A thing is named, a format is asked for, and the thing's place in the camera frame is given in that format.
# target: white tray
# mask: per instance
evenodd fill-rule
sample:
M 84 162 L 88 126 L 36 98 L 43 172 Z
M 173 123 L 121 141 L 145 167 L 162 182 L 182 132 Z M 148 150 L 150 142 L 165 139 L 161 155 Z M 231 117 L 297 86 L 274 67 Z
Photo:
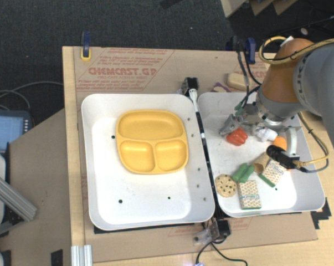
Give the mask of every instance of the white tray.
M 198 99 L 200 114 L 203 120 L 207 139 L 210 164 L 213 177 L 220 174 L 232 175 L 243 163 L 251 164 L 261 153 L 266 151 L 269 142 L 261 142 L 255 136 L 249 136 L 246 143 L 234 146 L 219 135 L 219 130 L 234 107 L 244 97 L 244 93 L 205 93 Z M 249 102 L 254 101 L 255 94 Z M 298 118 L 286 125 L 300 126 Z M 297 132 L 297 153 L 301 161 L 311 160 L 302 130 Z M 249 180 L 255 180 L 261 200 L 261 209 L 243 210 L 240 208 L 237 195 L 229 198 L 217 194 L 221 209 L 231 217 L 314 211 L 322 208 L 325 195 L 318 174 L 303 173 L 291 170 L 284 173 L 278 184 L 272 188 L 254 172 Z
M 115 136 L 120 115 L 159 109 L 184 123 L 189 160 L 164 175 L 139 175 L 124 168 Z M 88 177 L 89 215 L 106 231 L 205 222 L 214 213 L 198 123 L 192 102 L 178 94 L 92 94 L 81 106 Z

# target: wooden table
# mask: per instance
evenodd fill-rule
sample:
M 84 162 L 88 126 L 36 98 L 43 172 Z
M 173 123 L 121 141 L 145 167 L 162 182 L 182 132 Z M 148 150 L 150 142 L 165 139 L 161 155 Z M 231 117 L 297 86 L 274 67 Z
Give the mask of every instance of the wooden table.
M 81 166 L 79 154 L 79 133 L 77 130 L 78 113 L 73 50 L 73 47 L 63 48 L 71 244 L 83 246 L 86 244 L 86 241 L 84 231 L 83 199 L 81 192 Z M 196 66 L 202 67 L 207 66 L 207 64 L 202 64 L 199 60 Z M 330 165 L 326 170 L 320 173 L 320 180 L 323 185 L 332 216 L 327 221 L 320 221 L 320 229 L 317 231 L 317 241 L 230 249 L 223 251 L 227 257 L 244 259 L 248 262 L 248 265 L 334 265 L 334 149 L 330 145 L 328 134 L 321 119 L 309 113 L 306 113 L 305 115 L 312 128 L 314 128 L 319 137 L 328 144 L 330 149 Z M 313 158 L 321 157 L 322 152 L 315 141 L 310 135 L 306 135 L 306 138 Z M 123 266 L 133 264 L 141 266 L 191 266 L 194 265 L 196 256 L 197 253 L 186 253 L 152 258 L 101 262 L 95 263 L 94 265 Z M 201 256 L 201 261 L 203 261 L 207 266 L 241 265 L 241 263 L 226 262 L 215 251 L 205 251 Z

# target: red toy tomato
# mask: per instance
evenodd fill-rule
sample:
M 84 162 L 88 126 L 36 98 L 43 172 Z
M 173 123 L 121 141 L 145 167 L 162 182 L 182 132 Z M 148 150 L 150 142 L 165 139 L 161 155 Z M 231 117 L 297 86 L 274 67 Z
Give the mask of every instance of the red toy tomato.
M 247 138 L 248 138 L 248 135 L 246 134 L 246 132 L 241 127 L 238 127 L 231 134 L 228 134 L 226 136 L 227 142 L 229 142 L 229 143 L 231 143 L 235 146 L 243 145 Z

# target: yellow divided plate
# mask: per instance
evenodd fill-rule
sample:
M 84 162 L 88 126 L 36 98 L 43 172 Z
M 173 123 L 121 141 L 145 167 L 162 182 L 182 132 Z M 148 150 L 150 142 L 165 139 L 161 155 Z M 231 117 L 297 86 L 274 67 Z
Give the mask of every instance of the yellow divided plate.
M 132 110 L 117 120 L 119 157 L 131 172 L 176 172 L 188 162 L 188 142 L 182 120 L 166 110 Z

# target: toy cookie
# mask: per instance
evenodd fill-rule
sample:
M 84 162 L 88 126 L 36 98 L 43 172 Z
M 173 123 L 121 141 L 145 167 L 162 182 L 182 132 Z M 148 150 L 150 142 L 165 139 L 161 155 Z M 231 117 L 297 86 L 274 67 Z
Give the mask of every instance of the toy cookie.
M 215 179 L 216 191 L 223 197 L 231 197 L 235 195 L 237 184 L 230 175 L 219 175 Z

